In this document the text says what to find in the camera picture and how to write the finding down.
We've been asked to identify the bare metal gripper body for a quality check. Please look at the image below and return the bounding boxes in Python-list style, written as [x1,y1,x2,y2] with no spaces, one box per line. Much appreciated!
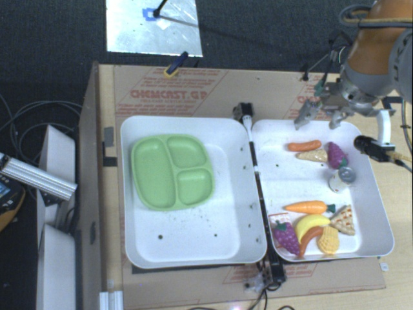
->
[317,81,382,118]

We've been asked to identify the orange sausage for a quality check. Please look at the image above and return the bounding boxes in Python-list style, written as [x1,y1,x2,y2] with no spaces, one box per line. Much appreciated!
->
[287,139,323,152]
[298,225,325,258]

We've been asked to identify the purple grapes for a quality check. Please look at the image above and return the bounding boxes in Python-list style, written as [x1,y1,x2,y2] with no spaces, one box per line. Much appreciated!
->
[326,141,350,170]
[273,220,301,257]

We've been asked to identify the thin black and white rod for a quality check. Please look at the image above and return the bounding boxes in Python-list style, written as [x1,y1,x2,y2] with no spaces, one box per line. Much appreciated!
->
[242,114,281,273]

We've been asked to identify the white plastic tray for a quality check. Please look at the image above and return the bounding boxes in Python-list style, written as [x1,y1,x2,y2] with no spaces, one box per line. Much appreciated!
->
[250,118,396,264]
[119,114,268,269]

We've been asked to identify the orange carrot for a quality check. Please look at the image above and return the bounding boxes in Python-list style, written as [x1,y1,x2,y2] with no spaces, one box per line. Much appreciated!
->
[283,200,337,215]

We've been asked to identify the tan lattice pie slice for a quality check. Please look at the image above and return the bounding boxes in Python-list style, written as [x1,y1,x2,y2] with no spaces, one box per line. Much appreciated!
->
[329,204,357,237]

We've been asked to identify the yellow banana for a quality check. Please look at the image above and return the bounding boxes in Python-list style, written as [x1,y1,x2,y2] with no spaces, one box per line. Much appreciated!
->
[294,213,332,243]

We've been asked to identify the yellow waffle biscuit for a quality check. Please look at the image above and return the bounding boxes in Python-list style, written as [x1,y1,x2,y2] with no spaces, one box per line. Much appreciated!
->
[316,225,341,256]

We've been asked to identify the brown cardboard board red print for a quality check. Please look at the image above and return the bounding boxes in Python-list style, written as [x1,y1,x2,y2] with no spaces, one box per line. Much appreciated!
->
[112,64,387,304]

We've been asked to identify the green divided plate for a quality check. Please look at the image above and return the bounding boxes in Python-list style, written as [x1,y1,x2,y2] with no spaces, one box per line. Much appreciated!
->
[130,134,216,212]

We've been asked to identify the black cylinder on white bracket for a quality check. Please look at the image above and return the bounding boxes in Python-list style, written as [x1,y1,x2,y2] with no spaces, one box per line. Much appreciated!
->
[353,108,397,163]

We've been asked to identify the black block with thin wires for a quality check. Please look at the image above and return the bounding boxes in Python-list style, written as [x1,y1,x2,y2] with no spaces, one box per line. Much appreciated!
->
[257,259,288,287]
[232,101,256,121]

